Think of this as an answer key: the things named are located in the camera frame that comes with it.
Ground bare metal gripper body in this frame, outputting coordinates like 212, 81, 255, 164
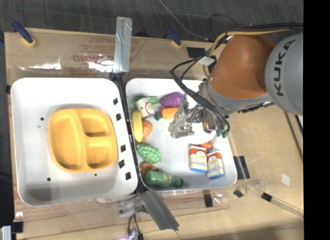
187, 104, 224, 134

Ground orange carrot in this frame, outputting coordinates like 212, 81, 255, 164
154, 107, 180, 121

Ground purple grapes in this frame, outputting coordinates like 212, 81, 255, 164
159, 91, 185, 108

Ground white bowl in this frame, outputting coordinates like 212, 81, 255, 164
191, 121, 218, 146

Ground white plastic tray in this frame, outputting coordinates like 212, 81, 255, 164
125, 78, 238, 192
10, 77, 139, 207

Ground orange brown toy bread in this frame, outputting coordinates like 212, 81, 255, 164
141, 119, 154, 143

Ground red and white carton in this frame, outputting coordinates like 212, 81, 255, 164
206, 150, 225, 180
189, 145, 208, 173

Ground white can with orange print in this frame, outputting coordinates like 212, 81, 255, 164
135, 97, 156, 119

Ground green grapes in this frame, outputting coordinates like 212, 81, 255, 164
136, 143, 162, 165

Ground yellow banana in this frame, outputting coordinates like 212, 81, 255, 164
131, 109, 144, 143

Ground brown toy food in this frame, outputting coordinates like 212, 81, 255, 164
139, 161, 157, 180

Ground green bottle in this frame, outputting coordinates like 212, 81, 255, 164
144, 170, 185, 188

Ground brown cardboard board, red print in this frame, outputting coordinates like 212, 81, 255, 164
4, 27, 304, 240

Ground yellow divided plate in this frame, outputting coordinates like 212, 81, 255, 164
48, 108, 119, 173

